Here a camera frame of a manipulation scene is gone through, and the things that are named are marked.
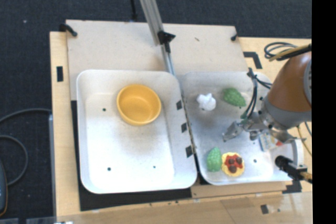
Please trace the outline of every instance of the yellow cable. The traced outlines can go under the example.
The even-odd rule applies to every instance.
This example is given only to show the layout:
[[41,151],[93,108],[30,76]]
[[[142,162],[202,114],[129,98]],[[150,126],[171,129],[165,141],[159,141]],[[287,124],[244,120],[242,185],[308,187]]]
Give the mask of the yellow cable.
[[295,51],[298,51],[298,50],[302,50],[302,49],[306,49],[306,48],[308,48],[308,46],[309,46],[309,44],[308,45],[304,45],[304,46],[300,46],[300,47],[297,47],[297,48],[292,48],[292,49],[288,49],[288,50],[279,52],[278,54],[276,54],[273,57],[269,58],[269,61],[272,62],[273,60],[278,59],[278,58],[280,58],[282,56],[285,56],[287,54],[290,54],[292,52],[295,52]]
[[[303,139],[300,126],[297,126],[297,129],[298,129],[300,138]],[[302,141],[302,143],[305,146],[306,150],[308,151],[309,155],[313,158],[313,155],[311,154],[310,150],[308,149],[308,146],[306,145],[305,141]]]

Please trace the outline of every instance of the green toy vegetable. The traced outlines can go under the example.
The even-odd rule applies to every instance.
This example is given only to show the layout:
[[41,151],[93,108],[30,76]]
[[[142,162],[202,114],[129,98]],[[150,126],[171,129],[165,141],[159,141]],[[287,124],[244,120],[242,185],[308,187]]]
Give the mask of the green toy vegetable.
[[241,93],[235,88],[227,88],[223,91],[224,101],[235,106],[246,106],[246,102]]
[[217,172],[222,167],[222,155],[220,153],[218,147],[214,147],[212,150],[210,150],[207,158],[206,158],[206,165],[208,168],[208,171],[210,172]]

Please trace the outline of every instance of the black floor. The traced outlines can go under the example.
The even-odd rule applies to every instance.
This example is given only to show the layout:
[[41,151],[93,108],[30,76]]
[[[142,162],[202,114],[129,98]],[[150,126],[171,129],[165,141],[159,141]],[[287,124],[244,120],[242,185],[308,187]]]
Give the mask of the black floor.
[[[157,0],[164,23],[234,25],[239,36],[311,38],[312,0]],[[138,21],[144,15],[135,0]],[[130,0],[0,0],[0,119],[21,109],[51,109],[50,31],[66,19],[129,21]],[[25,113],[0,122],[0,135],[18,138],[29,153],[24,177],[9,190],[2,216],[51,216],[48,115]],[[23,152],[0,140],[8,180],[24,163]]]

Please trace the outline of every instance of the wooden table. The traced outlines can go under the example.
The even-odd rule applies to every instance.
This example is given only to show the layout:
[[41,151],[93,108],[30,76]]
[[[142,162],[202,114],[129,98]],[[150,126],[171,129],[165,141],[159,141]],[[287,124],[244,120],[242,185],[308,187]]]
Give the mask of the wooden table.
[[[268,43],[274,41],[286,41],[295,45],[306,45],[310,42],[307,39],[276,39],[276,38],[238,38],[242,51],[256,52],[259,56],[263,69],[258,70],[264,73],[271,81],[274,80],[278,71],[282,67],[282,62],[269,63],[263,57],[263,48]],[[312,207],[312,185],[302,182],[303,193],[292,194],[290,199],[282,194],[286,185],[291,182],[267,182],[251,183],[239,186],[212,186],[200,185],[197,182],[192,186],[193,197],[180,201],[155,202],[151,204],[128,205],[122,207],[112,207],[93,211],[80,211],[79,192],[77,181],[77,168],[75,159],[74,135],[72,128],[72,114],[70,107],[70,82],[67,50],[67,34],[64,32],[50,33],[50,57],[51,57],[51,78],[52,78],[52,107],[54,117],[54,177],[55,177],[55,206],[56,216],[65,216],[64,221],[78,221],[79,223],[129,223],[136,219],[136,223],[222,223],[223,219],[234,219],[234,208],[226,201],[234,201],[236,206],[249,208],[259,219],[262,212],[256,211],[265,199],[273,199],[273,202],[285,204],[291,203],[291,199],[296,199],[301,203],[301,210],[298,214],[305,219],[310,219],[308,211]],[[246,58],[247,65],[255,69],[255,64],[251,58]],[[58,82],[57,67],[62,67],[62,82]],[[302,128],[306,144],[311,150],[311,137],[305,128]],[[312,173],[312,161],[307,152],[305,163]],[[270,215],[270,222],[277,223],[276,216]],[[297,223],[302,223],[302,218],[296,216]]]

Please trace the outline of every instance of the yellow bowl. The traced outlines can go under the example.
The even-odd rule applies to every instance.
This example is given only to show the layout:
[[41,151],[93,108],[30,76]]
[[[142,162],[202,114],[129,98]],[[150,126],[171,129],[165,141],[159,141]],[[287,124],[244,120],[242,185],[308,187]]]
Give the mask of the yellow bowl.
[[118,93],[117,107],[124,121],[141,126],[153,122],[160,115],[161,101],[151,88],[132,84]]

